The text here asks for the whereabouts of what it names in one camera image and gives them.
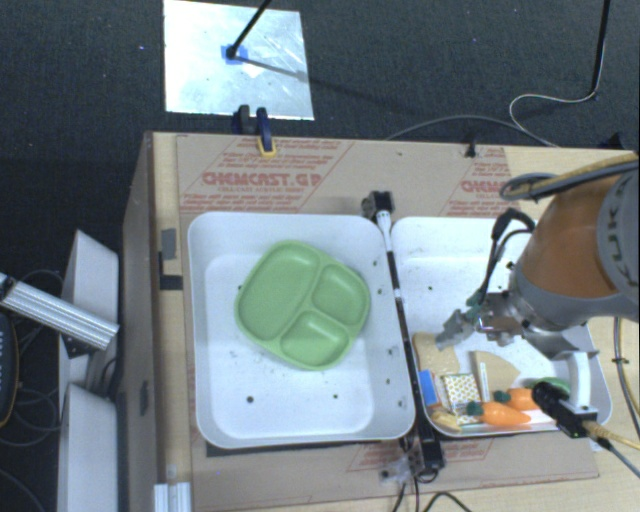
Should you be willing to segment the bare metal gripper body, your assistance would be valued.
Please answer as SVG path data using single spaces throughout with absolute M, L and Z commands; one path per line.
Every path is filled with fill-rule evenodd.
M 565 337 L 566 327 L 535 313 L 515 292 L 487 294 L 472 325 L 500 346 L 522 338 L 546 358 L 567 358 L 576 352 L 576 346 Z

